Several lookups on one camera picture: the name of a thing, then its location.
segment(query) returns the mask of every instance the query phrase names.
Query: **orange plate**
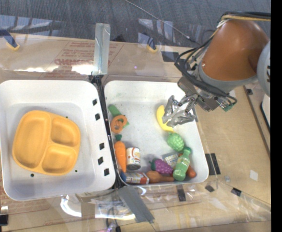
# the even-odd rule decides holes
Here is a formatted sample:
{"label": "orange plate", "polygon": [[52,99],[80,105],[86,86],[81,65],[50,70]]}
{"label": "orange plate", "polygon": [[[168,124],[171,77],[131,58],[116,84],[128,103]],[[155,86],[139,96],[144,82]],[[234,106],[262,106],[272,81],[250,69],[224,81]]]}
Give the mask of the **orange plate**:
{"label": "orange plate", "polygon": [[68,118],[45,111],[26,113],[16,129],[12,156],[27,170],[49,175],[67,174],[75,166],[80,130]]}

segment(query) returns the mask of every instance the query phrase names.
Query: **white plastic tray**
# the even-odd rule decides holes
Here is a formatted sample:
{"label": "white plastic tray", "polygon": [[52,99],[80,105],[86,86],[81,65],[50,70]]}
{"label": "white plastic tray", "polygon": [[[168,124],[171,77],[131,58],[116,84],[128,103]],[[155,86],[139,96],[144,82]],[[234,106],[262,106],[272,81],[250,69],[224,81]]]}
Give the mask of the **white plastic tray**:
{"label": "white plastic tray", "polygon": [[[144,81],[111,81],[105,86],[107,107],[115,105],[121,114],[128,119],[129,125],[120,132],[126,148],[138,147],[141,153],[141,168],[138,171],[150,170],[149,161],[161,158],[168,153],[176,153],[167,144],[168,133],[163,131],[156,119],[156,111],[160,105],[166,105],[171,95],[178,101],[185,93],[176,83],[144,82]],[[195,178],[163,184],[200,183],[207,179],[209,168],[205,158],[201,138],[195,121],[174,127],[185,145],[193,150],[190,155],[191,165],[196,171]]]}
{"label": "white plastic tray", "polygon": [[[14,134],[21,117],[31,110],[67,116],[78,125],[79,156],[68,174],[32,173],[14,161]],[[100,191],[115,182],[99,96],[96,88],[86,81],[10,80],[0,84],[0,151],[3,187],[14,200]]]}

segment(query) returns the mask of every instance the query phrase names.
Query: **yellow banana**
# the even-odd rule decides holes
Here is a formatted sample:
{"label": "yellow banana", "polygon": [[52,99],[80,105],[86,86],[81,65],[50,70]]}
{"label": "yellow banana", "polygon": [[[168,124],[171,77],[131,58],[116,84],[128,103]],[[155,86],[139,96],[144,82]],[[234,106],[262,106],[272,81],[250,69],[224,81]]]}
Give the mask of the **yellow banana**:
{"label": "yellow banana", "polygon": [[163,123],[162,122],[162,116],[164,115],[165,113],[165,106],[164,105],[161,105],[157,111],[156,111],[156,118],[157,118],[157,121],[160,125],[160,127],[164,130],[164,131],[170,131],[170,132],[174,132],[173,128],[171,126],[167,126],[167,123]]}

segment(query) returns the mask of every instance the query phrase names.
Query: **orange carrot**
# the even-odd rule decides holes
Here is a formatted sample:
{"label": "orange carrot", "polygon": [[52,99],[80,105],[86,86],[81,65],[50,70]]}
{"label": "orange carrot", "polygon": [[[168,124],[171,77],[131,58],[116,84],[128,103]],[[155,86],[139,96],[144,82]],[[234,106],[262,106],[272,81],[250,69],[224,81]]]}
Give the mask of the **orange carrot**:
{"label": "orange carrot", "polygon": [[120,165],[122,171],[126,173],[126,147],[121,141],[122,135],[118,134],[115,136],[116,142],[114,144],[115,156],[118,164]]}
{"label": "orange carrot", "polygon": [[186,171],[186,175],[189,177],[189,178],[194,178],[196,177],[197,173],[196,171],[193,169],[192,166],[188,166],[188,169]]}

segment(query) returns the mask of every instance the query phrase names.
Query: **can label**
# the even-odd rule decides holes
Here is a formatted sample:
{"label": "can label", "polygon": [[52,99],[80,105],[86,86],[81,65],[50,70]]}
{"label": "can label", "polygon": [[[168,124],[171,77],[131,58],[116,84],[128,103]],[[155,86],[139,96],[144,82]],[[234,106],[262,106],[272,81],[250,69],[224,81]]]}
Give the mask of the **can label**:
{"label": "can label", "polygon": [[126,149],[126,166],[129,170],[137,170],[141,167],[139,148],[132,147]]}

